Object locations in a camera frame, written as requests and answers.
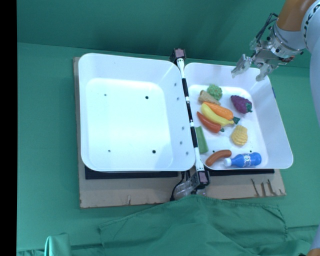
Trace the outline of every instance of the toy food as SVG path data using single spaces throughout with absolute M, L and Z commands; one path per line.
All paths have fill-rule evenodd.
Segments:
M 216 100 L 213 96 L 211 96 L 209 93 L 207 93 L 205 90 L 200 91 L 198 100 L 201 102 L 210 102 L 213 104 L 220 105 L 220 102 Z
M 231 134 L 234 144 L 243 146 L 248 141 L 248 129 L 242 125 L 237 125 Z
M 215 85 L 210 84 L 209 87 L 206 89 L 207 93 L 213 96 L 217 101 L 221 99 L 222 97 L 222 89 Z
M 262 157 L 259 153 L 244 153 L 244 154 L 237 154 L 234 158 L 225 158 L 223 163 L 225 166 L 238 166 L 242 167 L 249 167 L 249 166 L 258 166 L 261 164 Z
M 234 107 L 236 108 L 236 110 L 238 110 L 240 113 L 248 113 L 248 112 L 252 112 L 252 103 L 251 101 L 249 101 L 248 99 L 238 96 L 238 95 L 232 95 L 231 96 L 231 101 L 234 105 Z
M 235 122 L 233 120 L 227 120 L 219 115 L 217 115 L 215 112 L 213 112 L 210 107 L 204 103 L 201 105 L 201 112 L 202 114 L 208 118 L 211 122 L 218 123 L 221 125 L 221 127 L 224 127 L 226 125 L 233 125 Z
M 215 161 L 217 161 L 220 158 L 229 158 L 231 157 L 232 152 L 228 149 L 220 150 L 217 152 L 214 152 L 212 155 L 210 155 L 206 160 L 205 164 L 207 166 L 212 166 Z
M 221 124 L 210 121 L 200 112 L 197 112 L 200 122 L 211 132 L 218 133 L 221 130 Z
M 196 139 L 198 141 L 198 148 L 200 154 L 208 152 L 208 144 L 204 135 L 204 131 L 202 130 L 201 126 L 198 126 L 195 128 L 195 133 L 196 133 Z
M 232 113 L 232 111 L 230 109 L 227 109 L 223 106 L 217 105 L 217 104 L 213 104 L 210 102 L 203 102 L 204 104 L 208 105 L 209 108 L 216 113 L 218 116 L 225 118 L 227 120 L 231 120 L 234 118 L 234 114 Z

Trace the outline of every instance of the white lid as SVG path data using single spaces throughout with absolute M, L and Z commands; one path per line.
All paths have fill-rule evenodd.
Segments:
M 87 53 L 78 61 L 78 83 L 81 158 L 88 168 L 176 172 L 194 166 L 181 74 L 172 62 Z
M 224 163 L 224 165 L 225 166 L 231 166 L 231 159 L 228 157 L 228 158 L 225 158 L 224 160 L 223 160 L 223 163 Z

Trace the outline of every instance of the cardboard sheet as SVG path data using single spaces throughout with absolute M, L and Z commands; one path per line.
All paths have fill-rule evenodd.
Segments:
M 162 204 L 170 200 L 181 177 L 86 179 L 80 151 L 80 106 L 78 57 L 73 59 L 75 113 L 78 147 L 80 208 Z M 212 176 L 205 196 L 216 199 L 241 199 L 285 196 L 279 169 L 274 173 Z

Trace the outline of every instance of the toy sausage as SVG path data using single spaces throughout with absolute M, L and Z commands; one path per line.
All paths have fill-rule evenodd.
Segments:
M 205 164 L 207 166 L 212 166 L 214 162 L 217 161 L 218 159 L 231 157 L 231 154 L 232 154 L 231 151 L 228 149 L 219 150 L 217 152 L 214 152 L 212 155 L 210 155 L 205 161 Z

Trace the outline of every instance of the green wall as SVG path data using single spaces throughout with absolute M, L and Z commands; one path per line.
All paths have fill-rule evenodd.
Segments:
M 236 62 L 285 0 L 17 0 L 17 40 Z M 310 54 L 289 65 L 309 67 Z

